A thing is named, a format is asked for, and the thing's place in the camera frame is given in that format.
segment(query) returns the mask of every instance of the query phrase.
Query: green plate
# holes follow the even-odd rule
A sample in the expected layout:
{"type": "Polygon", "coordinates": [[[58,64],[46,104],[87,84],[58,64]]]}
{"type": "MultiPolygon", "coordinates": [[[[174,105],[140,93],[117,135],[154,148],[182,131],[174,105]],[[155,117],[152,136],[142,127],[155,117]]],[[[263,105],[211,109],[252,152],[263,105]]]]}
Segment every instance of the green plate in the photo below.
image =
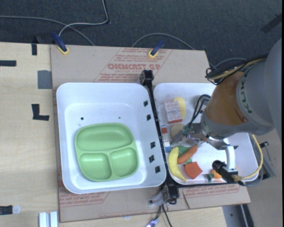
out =
{"type": "Polygon", "coordinates": [[[92,181],[129,177],[139,167],[133,134],[120,123],[93,124],[79,129],[75,149],[81,172],[92,181]]]}

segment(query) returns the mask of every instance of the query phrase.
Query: yellow banana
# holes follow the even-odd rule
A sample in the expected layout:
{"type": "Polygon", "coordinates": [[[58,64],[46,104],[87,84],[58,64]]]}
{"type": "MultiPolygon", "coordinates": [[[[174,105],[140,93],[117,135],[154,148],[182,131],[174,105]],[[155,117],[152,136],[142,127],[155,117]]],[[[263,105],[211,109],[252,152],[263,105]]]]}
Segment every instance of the yellow banana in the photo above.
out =
{"type": "Polygon", "coordinates": [[[187,179],[182,175],[182,173],[181,173],[181,171],[178,167],[178,163],[177,163],[178,155],[179,155],[179,148],[174,147],[170,151],[168,158],[167,158],[167,161],[169,163],[169,169],[170,169],[170,172],[174,176],[176,176],[176,177],[182,179],[184,182],[186,182],[187,179]]]}

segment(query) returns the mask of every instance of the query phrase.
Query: black surface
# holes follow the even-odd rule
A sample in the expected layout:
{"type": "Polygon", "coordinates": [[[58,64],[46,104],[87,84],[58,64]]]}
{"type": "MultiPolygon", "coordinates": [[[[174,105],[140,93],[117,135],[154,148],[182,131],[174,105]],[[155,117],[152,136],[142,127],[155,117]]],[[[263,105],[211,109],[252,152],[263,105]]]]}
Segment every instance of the black surface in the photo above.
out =
{"type": "MultiPolygon", "coordinates": [[[[149,33],[166,33],[197,50],[211,63],[266,54],[282,36],[282,0],[105,0],[111,25],[77,26],[99,46],[130,47],[149,33]]],[[[0,15],[35,16],[69,24],[105,20],[101,0],[0,0],[0,15]]],[[[63,26],[41,20],[0,18],[0,41],[31,43],[39,36],[52,42],[51,32],[63,26]]],[[[66,44],[89,45],[70,29],[66,44]]],[[[136,47],[151,48],[161,39],[164,48],[189,49],[163,36],[150,36],[136,47]]]]}

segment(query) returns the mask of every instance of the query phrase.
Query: blue clamp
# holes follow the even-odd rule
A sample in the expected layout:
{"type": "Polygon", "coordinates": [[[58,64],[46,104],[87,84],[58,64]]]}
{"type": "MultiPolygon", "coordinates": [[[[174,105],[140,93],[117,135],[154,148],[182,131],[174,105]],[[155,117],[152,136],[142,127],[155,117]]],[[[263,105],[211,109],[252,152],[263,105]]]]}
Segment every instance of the blue clamp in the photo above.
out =
{"type": "Polygon", "coordinates": [[[70,50],[65,46],[65,43],[61,39],[60,36],[58,36],[55,32],[51,33],[51,38],[55,41],[55,43],[58,45],[57,48],[59,51],[63,54],[66,55],[70,50]]]}
{"type": "Polygon", "coordinates": [[[160,48],[163,48],[165,42],[163,40],[161,40],[156,46],[155,48],[153,48],[152,50],[150,50],[148,52],[148,56],[151,57],[151,58],[155,58],[159,52],[159,49],[160,48]]]}

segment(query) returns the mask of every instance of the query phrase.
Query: orange carrot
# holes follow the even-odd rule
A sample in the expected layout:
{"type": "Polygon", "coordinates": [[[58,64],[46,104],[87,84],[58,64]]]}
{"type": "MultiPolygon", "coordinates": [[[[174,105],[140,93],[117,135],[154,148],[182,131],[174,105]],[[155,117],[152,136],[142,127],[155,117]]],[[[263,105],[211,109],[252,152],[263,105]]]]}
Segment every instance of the orange carrot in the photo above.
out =
{"type": "Polygon", "coordinates": [[[188,159],[190,159],[190,157],[193,156],[193,154],[195,154],[198,150],[197,146],[192,146],[187,152],[185,152],[183,155],[181,155],[178,159],[177,159],[177,163],[178,164],[183,164],[185,163],[188,159]]]}

